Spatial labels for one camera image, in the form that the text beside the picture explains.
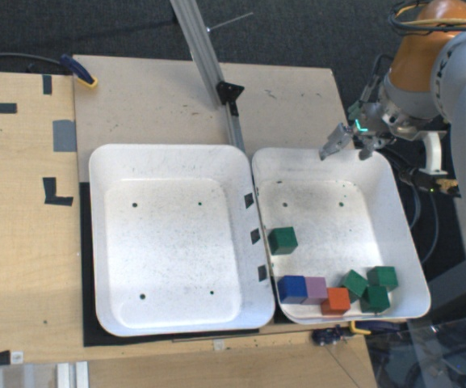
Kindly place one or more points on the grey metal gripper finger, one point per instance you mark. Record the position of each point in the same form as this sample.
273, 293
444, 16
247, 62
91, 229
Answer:
369, 147
336, 140

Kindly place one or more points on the green cube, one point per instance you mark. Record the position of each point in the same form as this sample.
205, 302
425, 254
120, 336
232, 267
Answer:
282, 241
375, 299
354, 283
383, 277

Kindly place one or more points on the pale wood board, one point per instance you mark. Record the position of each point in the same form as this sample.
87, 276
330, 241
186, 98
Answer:
152, 103

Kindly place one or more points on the blue cube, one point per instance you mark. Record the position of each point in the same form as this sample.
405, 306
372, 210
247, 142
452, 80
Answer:
292, 289

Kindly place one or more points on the white plastic tray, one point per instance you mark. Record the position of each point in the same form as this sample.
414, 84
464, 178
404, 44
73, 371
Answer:
325, 233
168, 253

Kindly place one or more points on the black cylinder on white bracket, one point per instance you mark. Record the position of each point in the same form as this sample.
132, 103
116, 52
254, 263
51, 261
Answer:
433, 152

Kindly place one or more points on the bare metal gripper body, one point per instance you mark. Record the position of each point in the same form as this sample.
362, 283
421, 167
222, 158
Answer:
378, 121

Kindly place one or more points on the orange cube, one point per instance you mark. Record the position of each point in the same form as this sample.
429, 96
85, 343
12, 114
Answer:
336, 301

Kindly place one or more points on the purple cube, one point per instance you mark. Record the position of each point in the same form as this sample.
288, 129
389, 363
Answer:
316, 290

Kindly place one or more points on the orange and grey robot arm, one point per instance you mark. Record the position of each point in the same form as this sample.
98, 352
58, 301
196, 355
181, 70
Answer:
426, 67

